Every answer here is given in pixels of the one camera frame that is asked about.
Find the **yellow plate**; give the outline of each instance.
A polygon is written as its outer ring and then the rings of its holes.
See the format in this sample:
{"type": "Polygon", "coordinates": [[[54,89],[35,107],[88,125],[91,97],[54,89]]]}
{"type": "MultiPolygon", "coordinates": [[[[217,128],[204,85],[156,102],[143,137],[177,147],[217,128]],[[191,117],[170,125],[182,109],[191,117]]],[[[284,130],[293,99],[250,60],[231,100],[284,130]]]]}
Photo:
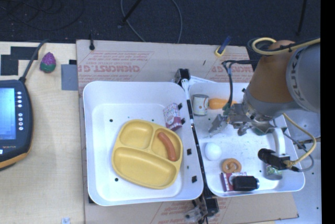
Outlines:
{"type": "Polygon", "coordinates": [[[177,178],[183,156],[183,144],[172,130],[144,120],[126,122],[117,138],[111,155],[115,172],[125,180],[148,188],[163,189],[177,178]],[[171,140],[176,161],[168,159],[168,151],[158,134],[171,140]]]}

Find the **dark background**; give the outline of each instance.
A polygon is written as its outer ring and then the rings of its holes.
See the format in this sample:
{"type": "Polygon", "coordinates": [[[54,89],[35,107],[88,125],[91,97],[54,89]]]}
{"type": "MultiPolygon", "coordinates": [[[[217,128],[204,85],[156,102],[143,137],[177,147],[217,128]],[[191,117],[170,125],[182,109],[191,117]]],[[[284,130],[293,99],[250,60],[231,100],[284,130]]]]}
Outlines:
{"type": "Polygon", "coordinates": [[[90,34],[95,40],[209,45],[231,36],[237,46],[255,37],[302,41],[320,36],[321,0],[306,1],[300,21],[304,0],[142,0],[128,18],[132,28],[119,28],[136,0],[0,0],[0,41],[75,43],[90,34]]]}

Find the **brown cylinder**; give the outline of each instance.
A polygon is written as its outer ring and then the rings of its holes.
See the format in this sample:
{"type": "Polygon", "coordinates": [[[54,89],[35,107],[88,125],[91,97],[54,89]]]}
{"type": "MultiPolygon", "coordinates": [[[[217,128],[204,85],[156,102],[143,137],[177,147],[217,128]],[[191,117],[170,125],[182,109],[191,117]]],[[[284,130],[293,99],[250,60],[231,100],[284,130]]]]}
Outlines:
{"type": "MultiPolygon", "coordinates": [[[[292,41],[281,40],[269,46],[269,49],[276,49],[286,46],[292,41]]],[[[274,55],[263,55],[252,75],[249,92],[259,101],[271,103],[292,102],[287,84],[286,69],[293,52],[283,52],[274,55]]]]}

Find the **blue screen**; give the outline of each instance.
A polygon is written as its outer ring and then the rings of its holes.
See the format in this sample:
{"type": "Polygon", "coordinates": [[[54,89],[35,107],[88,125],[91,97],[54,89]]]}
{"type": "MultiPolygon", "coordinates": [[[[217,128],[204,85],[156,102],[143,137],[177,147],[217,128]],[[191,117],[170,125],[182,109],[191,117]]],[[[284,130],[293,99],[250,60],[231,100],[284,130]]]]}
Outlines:
{"type": "Polygon", "coordinates": [[[14,88],[0,88],[0,140],[7,139],[16,139],[14,88]]]}

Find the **egg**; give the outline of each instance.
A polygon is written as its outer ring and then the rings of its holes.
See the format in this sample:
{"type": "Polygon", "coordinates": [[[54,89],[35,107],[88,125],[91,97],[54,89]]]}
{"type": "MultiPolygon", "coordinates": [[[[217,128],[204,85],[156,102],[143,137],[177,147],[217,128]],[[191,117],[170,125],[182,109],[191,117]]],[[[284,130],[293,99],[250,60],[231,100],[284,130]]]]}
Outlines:
{"type": "Polygon", "coordinates": [[[210,161],[216,161],[221,157],[222,149],[218,144],[209,142],[205,146],[205,156],[210,161]]]}

